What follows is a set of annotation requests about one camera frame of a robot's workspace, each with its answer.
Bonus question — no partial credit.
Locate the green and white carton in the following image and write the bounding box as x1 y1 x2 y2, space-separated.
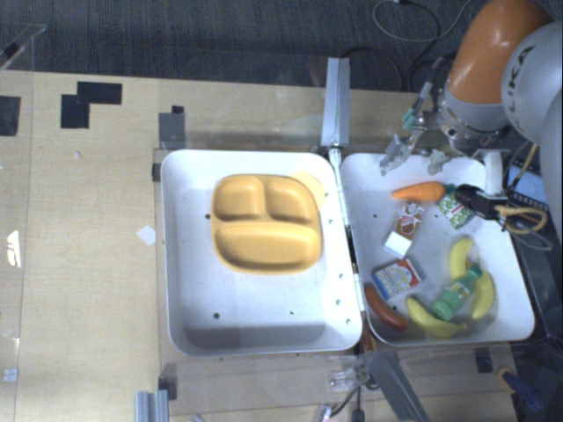
437 192 477 230

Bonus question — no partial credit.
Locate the blue and red carton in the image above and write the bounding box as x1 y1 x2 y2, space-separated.
371 258 423 301

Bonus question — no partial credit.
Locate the yellow banana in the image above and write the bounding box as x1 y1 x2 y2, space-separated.
448 236 474 281
470 270 495 321
405 295 469 339

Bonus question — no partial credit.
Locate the thin black and white rod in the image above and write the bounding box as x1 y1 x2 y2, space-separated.
327 146 367 314

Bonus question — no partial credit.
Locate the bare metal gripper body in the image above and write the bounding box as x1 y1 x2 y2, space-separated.
413 112 499 158

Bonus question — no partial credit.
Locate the white plastic tray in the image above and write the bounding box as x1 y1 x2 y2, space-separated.
160 149 364 359
340 152 537 348

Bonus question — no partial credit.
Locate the red sausage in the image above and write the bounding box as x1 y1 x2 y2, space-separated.
363 282 409 333

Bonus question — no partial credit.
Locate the green plastic bottle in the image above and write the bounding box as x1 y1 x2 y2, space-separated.
430 265 483 322

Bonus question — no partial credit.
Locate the black cylinder on white bracket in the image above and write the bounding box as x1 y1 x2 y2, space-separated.
454 149 509 220

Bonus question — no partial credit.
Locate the orange carrot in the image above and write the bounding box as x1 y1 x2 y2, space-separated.
391 180 457 203

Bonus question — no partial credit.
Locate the orange divided plate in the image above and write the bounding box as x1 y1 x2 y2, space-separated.
210 173 324 277

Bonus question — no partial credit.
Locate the brown and white carton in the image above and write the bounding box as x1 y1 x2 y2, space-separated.
384 200 426 258

